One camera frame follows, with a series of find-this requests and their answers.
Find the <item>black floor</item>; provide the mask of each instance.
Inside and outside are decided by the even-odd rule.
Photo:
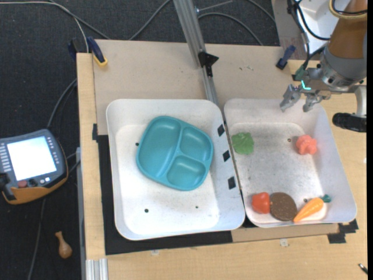
[[[0,0],[0,2],[46,0]],[[86,36],[129,40],[166,0],[53,0],[99,33],[82,24]],[[279,46],[270,0],[193,0],[205,14],[200,26],[206,43]],[[215,8],[210,6],[222,4]],[[228,18],[230,15],[239,22]],[[71,16],[54,5],[0,3],[0,138],[45,128],[60,95],[76,78],[68,43],[82,34]],[[133,40],[184,42],[173,3],[168,3]],[[76,90],[61,103],[51,131],[66,155],[79,146]],[[69,159],[69,165],[75,158]],[[76,177],[45,197],[40,240],[32,264],[43,199],[9,205],[0,198],[0,279],[80,279]],[[58,255],[54,233],[62,231],[73,255]]]

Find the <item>red tomato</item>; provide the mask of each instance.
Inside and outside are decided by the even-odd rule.
[[[255,212],[260,214],[269,214],[270,200],[267,192],[261,192],[251,197],[251,206]]]

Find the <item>handheld controller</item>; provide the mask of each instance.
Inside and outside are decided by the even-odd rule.
[[[8,203],[41,198],[67,178],[65,154],[48,129],[0,139],[0,190]]]

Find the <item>wooden pestle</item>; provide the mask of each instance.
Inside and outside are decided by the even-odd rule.
[[[55,235],[59,240],[59,256],[61,256],[63,259],[70,257],[72,254],[72,249],[70,245],[64,240],[64,237],[62,236],[62,231],[56,232]]]

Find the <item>wooden table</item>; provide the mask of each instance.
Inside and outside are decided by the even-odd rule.
[[[329,243],[326,234],[339,231],[334,224],[299,226],[295,231],[257,227],[234,230],[230,244],[106,255],[93,124],[98,123],[98,133],[105,134],[103,115],[111,99],[204,99],[205,95],[202,73],[195,68],[187,44],[105,40],[98,44],[108,58],[107,67],[99,68],[90,54],[77,58],[86,260],[106,258],[110,280],[367,278],[358,266],[368,262],[367,137],[334,125],[335,142],[357,203],[358,230],[346,235],[346,243]],[[285,70],[277,69],[275,63],[283,55],[280,47],[207,44],[206,48],[220,57],[213,73],[221,106],[231,97],[282,98],[292,82],[291,72],[301,63],[289,61]],[[100,78],[111,80],[108,89],[95,82]],[[356,98],[335,95],[322,105],[332,124],[334,113],[355,112]]]

